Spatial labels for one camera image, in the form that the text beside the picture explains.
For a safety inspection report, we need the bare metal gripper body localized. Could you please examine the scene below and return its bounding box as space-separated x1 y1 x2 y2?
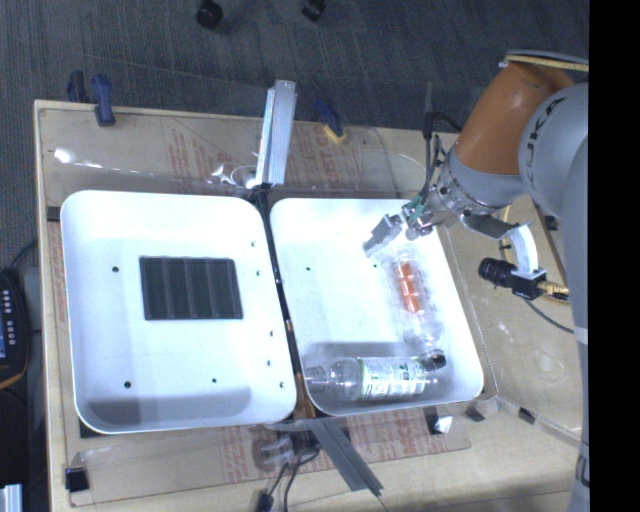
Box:
402 185 474 241

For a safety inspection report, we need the clear bottle with orange label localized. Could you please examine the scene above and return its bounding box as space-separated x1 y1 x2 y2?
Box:
379 244 448 372

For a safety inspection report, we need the white plastic tray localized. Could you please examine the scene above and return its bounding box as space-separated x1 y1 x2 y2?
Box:
59 188 299 436
268 196 486 418

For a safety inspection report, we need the clear bottle with green label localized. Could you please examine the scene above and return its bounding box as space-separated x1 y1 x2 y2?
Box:
303 353 441 404

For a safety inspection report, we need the black ribbed rectangular pad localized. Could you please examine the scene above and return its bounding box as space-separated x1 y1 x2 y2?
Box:
138 255 245 322

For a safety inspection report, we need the brown cardboard board red print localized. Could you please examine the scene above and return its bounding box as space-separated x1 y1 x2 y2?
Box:
37 107 474 507

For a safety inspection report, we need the black cylinder on white bracket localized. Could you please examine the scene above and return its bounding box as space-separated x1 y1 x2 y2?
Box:
477 223 549 302

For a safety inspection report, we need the black block with thin wires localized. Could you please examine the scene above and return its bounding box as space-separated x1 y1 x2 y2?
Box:
277 430 322 453

